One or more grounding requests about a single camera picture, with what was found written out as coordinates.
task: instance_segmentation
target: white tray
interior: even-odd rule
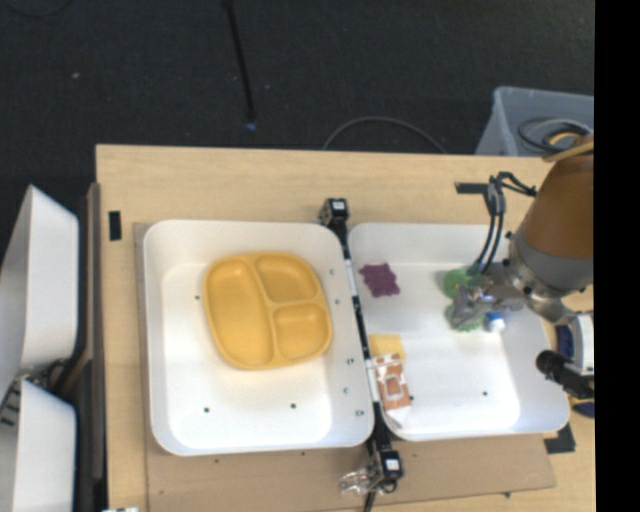
[[[506,315],[502,333],[458,332],[444,311],[444,274],[469,266],[487,226],[361,224],[349,236],[366,330],[400,335],[411,408],[401,426],[411,441],[556,431],[569,417],[566,395],[535,367],[549,348],[538,316],[528,309]],[[501,244],[495,261],[505,257]],[[374,298],[358,270],[388,263],[398,295]]]
[[[240,370],[211,338],[202,280],[215,260],[251,251],[304,258],[324,288],[334,337],[295,366]],[[178,455],[355,446],[373,413],[342,249],[315,224],[168,220],[142,242],[151,430]]]
[[[79,223],[30,185],[0,269],[0,401],[14,380],[73,354]],[[27,380],[14,425],[0,424],[0,510],[70,511],[73,407]]]

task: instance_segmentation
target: black wire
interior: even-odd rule
[[[240,30],[238,29],[238,22],[236,20],[236,14],[233,8],[233,0],[223,0],[222,7],[227,12],[227,19],[229,21],[229,27],[231,28],[233,46],[236,51],[236,58],[238,59],[238,66],[240,68],[240,77],[242,78],[244,96],[247,102],[247,121],[251,125],[253,125],[257,118],[257,112],[255,104],[253,103],[253,95],[251,94],[249,71],[247,70],[247,62],[244,57],[244,51],[242,50],[242,41],[240,39]]]
[[[418,135],[420,135],[423,139],[427,140],[429,143],[431,143],[433,146],[436,147],[436,149],[438,151],[440,151],[440,153],[446,154],[447,151],[428,133],[424,132],[423,130],[421,130],[420,128],[417,128],[416,126],[413,126],[412,124],[409,124],[405,121],[401,121],[399,119],[393,119],[392,117],[384,117],[384,116],[365,116],[365,117],[359,117],[357,119],[353,119],[352,121],[349,121],[347,123],[344,123],[343,125],[341,125],[340,127],[338,127],[338,129],[336,131],[334,131],[329,138],[327,139],[327,141],[324,143],[324,145],[322,146],[322,150],[326,150],[329,145],[333,142],[333,140],[340,135],[343,131],[351,128],[352,126],[355,126],[357,124],[361,124],[361,123],[372,123],[372,122],[381,122],[381,123],[390,123],[390,124],[395,124],[397,126],[402,126],[403,128],[406,128],[407,130],[410,130],[414,133],[417,133]]]
[[[371,512],[371,509],[373,508],[373,503],[375,501],[376,501],[376,490],[372,489],[371,491],[369,491],[369,494],[367,494],[367,499],[364,502],[363,512]]]
[[[478,264],[479,267],[482,266],[482,260],[484,259],[485,254],[487,254],[487,251],[489,250],[489,246],[491,245],[491,240],[493,239],[493,230],[495,229],[495,225],[496,225],[495,204],[491,206],[490,214],[491,214],[491,220],[489,223],[489,233],[487,234],[487,240],[484,243],[484,247],[482,248],[482,252],[480,253],[480,256],[476,258],[476,263]]]
[[[24,2],[22,2],[21,0],[16,0],[16,1],[2,0],[2,3],[5,4],[12,11],[17,12],[22,16],[26,16],[27,18],[36,18],[36,19],[45,18],[46,16],[53,16],[54,14],[58,14],[63,10],[65,10],[72,2],[73,0],[67,0],[66,2],[58,6],[54,6],[49,11],[38,12],[38,7],[42,6],[42,2],[40,2],[35,7],[31,4],[31,2],[27,2],[27,7],[25,7],[23,5]]]
[[[498,185],[496,187],[496,191],[498,193],[498,198],[499,198],[499,202],[500,202],[500,213],[498,214],[498,230],[496,231],[496,236],[493,240],[493,247],[491,248],[491,253],[489,254],[489,258],[487,259],[487,263],[484,266],[484,269],[482,270],[482,273],[484,275],[487,275],[489,273],[489,267],[491,267],[491,264],[493,263],[493,258],[496,255],[496,252],[498,250],[498,245],[500,245],[500,238],[502,237],[502,227],[504,225],[504,194],[502,193],[502,190],[500,189],[500,186]]]
[[[541,140],[535,140],[532,135],[534,132],[539,131],[541,128],[545,126],[564,126],[563,130],[552,130],[550,132],[545,133],[545,135],[541,138]],[[533,127],[529,131],[525,131],[526,128]],[[573,119],[559,119],[559,118],[548,118],[548,117],[537,117],[533,119],[527,119],[518,125],[517,128],[518,136],[528,144],[529,146],[546,153],[558,153],[560,151],[564,151],[566,148],[554,146],[552,144],[547,143],[546,141],[552,135],[557,133],[574,133],[579,136],[588,135],[593,133],[593,130],[587,126],[586,124],[580,123],[578,121],[574,121]]]
[[[507,188],[509,188],[511,190],[515,190],[516,192],[520,192],[520,193],[528,195],[528,196],[535,196],[536,195],[536,187],[535,187],[535,185],[533,187],[528,187],[527,185],[522,183],[518,178],[516,178],[515,174],[513,174],[512,172],[500,171],[498,173],[498,177],[496,179],[497,179],[498,183],[500,183],[500,185],[503,186],[503,187],[507,187]],[[514,185],[516,185],[518,188],[511,187],[508,184],[504,183],[505,179],[511,180],[511,182]]]
[[[382,489],[382,491],[383,491],[385,494],[391,494],[391,493],[394,493],[394,492],[396,492],[396,489],[398,488],[398,481],[397,481],[397,480],[394,480],[393,482],[389,482],[389,483],[387,483],[387,484],[382,484],[382,485],[380,486],[380,488]]]

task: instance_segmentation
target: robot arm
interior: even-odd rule
[[[488,240],[481,257],[463,277],[448,276],[456,280],[449,312],[455,329],[477,327],[491,311],[525,305],[552,324],[565,326],[574,353],[545,351],[536,364],[577,398],[593,397],[593,314],[572,311],[562,299],[593,283],[592,147],[591,134],[565,152],[565,158],[554,158],[524,220],[510,236],[506,260],[494,263],[489,258],[482,263]],[[503,215],[505,206],[500,180],[492,178],[491,183],[494,187],[490,185],[489,195],[494,198],[487,201],[492,214],[490,237],[493,217]],[[532,190],[519,191],[534,195]]]

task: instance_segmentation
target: black cable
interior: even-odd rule
[[[554,125],[558,128],[545,132],[540,140],[536,140],[533,137],[533,134],[539,132],[542,128]],[[520,123],[517,128],[517,133],[525,144],[540,152],[553,154],[567,149],[556,146],[549,142],[549,139],[554,135],[558,135],[560,133],[568,133],[575,134],[577,136],[584,136],[593,133],[593,130],[586,124],[580,123],[573,119],[537,117],[527,119]]]
[[[389,482],[387,484],[381,484],[380,488],[382,489],[382,491],[385,494],[391,494],[396,492],[396,489],[398,488],[398,481],[394,480],[393,482]]]
[[[66,9],[73,0],[29,0],[24,2],[22,0],[2,0],[9,9],[27,18],[44,18],[46,16],[53,16]]]
[[[229,20],[229,26],[231,27],[231,37],[233,38],[233,45],[236,50],[236,57],[238,59],[238,66],[240,67],[240,76],[242,78],[242,86],[244,89],[245,99],[247,101],[247,128],[251,131],[255,130],[255,121],[257,112],[253,103],[253,95],[251,94],[251,84],[249,83],[249,72],[247,71],[247,62],[244,58],[244,52],[242,50],[242,41],[240,40],[240,31],[238,30],[238,22],[236,21],[236,14],[233,9],[233,0],[223,0],[222,7],[227,11],[227,18]]]
[[[493,263],[493,258],[496,255],[496,251],[498,250],[498,245],[500,245],[500,238],[502,237],[502,226],[504,225],[504,210],[500,211],[498,215],[498,230],[496,231],[496,237],[493,240],[493,247],[491,248],[491,254],[489,254],[489,258],[487,259],[487,264],[485,265],[482,273],[487,275],[489,273],[489,267]]]
[[[527,196],[535,196],[537,194],[535,185],[533,187],[528,187],[524,183],[522,183],[518,178],[516,178],[515,174],[508,171],[500,171],[498,173],[498,177],[496,178],[500,186],[506,187],[515,192],[520,192],[521,194],[525,194]],[[504,180],[508,179],[513,183],[516,187],[512,187],[507,183],[504,183]]]
[[[371,509],[373,508],[373,503],[376,501],[376,489],[372,489],[369,491],[369,494],[367,494],[367,499],[364,502],[364,510],[363,512],[371,512]]]
[[[489,221],[489,233],[487,234],[487,240],[485,241],[484,247],[480,252],[480,256],[476,258],[476,264],[478,265],[479,269],[481,269],[482,267],[482,260],[487,254],[487,251],[489,250],[489,246],[491,245],[491,240],[493,240],[493,230],[495,229],[495,225],[496,225],[495,199],[491,198],[490,200],[492,202],[492,205],[491,205],[491,211],[489,212],[491,216],[491,219]]]
[[[329,145],[333,142],[333,140],[340,135],[343,131],[351,128],[352,126],[355,126],[357,124],[361,124],[361,123],[372,123],[372,122],[380,122],[380,123],[390,123],[390,124],[395,124],[397,126],[401,126],[403,128],[406,128],[407,130],[410,130],[414,133],[417,133],[418,135],[420,135],[423,139],[427,140],[429,143],[431,143],[433,146],[436,147],[436,149],[438,151],[440,151],[440,153],[446,154],[447,151],[438,143],[438,141],[436,141],[433,137],[431,137],[431,135],[429,135],[428,133],[424,132],[423,130],[421,130],[420,128],[417,128],[416,126],[413,126],[412,124],[409,124],[405,121],[401,121],[399,119],[394,119],[392,117],[384,117],[384,116],[365,116],[365,117],[359,117],[357,119],[353,119],[347,123],[344,123],[343,125],[339,126],[337,130],[335,130],[327,139],[327,141],[324,143],[324,145],[322,146],[322,150],[326,150]]]
[[[489,257],[487,258],[487,263],[484,265],[482,269],[482,273],[487,275],[489,273],[489,268],[493,263],[493,258],[495,258],[496,252],[498,250],[498,245],[500,245],[500,238],[502,237],[502,227],[504,225],[504,210],[505,210],[505,201],[504,201],[504,193],[502,192],[502,183],[501,178],[495,180],[495,191],[497,195],[495,209],[492,212],[492,215],[496,215],[496,210],[498,211],[498,229],[496,231],[495,238],[493,239],[493,247],[491,247],[491,252],[489,253]]]

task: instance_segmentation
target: wooden table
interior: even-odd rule
[[[457,194],[455,182],[486,183],[509,170],[539,185],[550,168],[534,158],[108,145],[97,147],[96,163],[109,506],[152,512],[359,510],[362,498],[339,496],[336,478],[353,469],[362,448],[195,459],[158,448],[145,414],[134,224],[310,222],[328,197],[348,199],[352,225],[485,224],[481,197]],[[517,228],[529,204],[508,195],[506,229]],[[120,237],[110,230],[118,227],[114,212]],[[572,301],[589,307],[592,294]],[[376,503],[394,512],[595,510],[594,422],[572,413],[571,427],[577,451],[550,457],[540,435],[400,442],[407,476]],[[511,491],[520,492],[507,501]]]

